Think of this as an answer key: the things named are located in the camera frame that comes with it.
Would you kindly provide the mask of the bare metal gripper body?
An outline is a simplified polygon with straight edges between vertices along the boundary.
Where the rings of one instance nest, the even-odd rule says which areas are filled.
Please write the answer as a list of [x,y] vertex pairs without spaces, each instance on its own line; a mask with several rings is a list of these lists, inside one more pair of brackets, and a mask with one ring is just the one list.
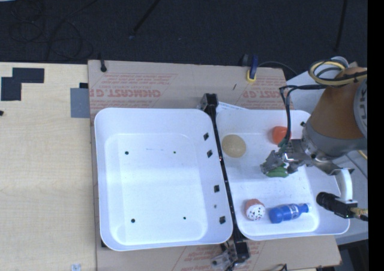
[[300,161],[301,166],[314,166],[317,156],[317,147],[304,139],[289,140],[283,152],[283,161]]

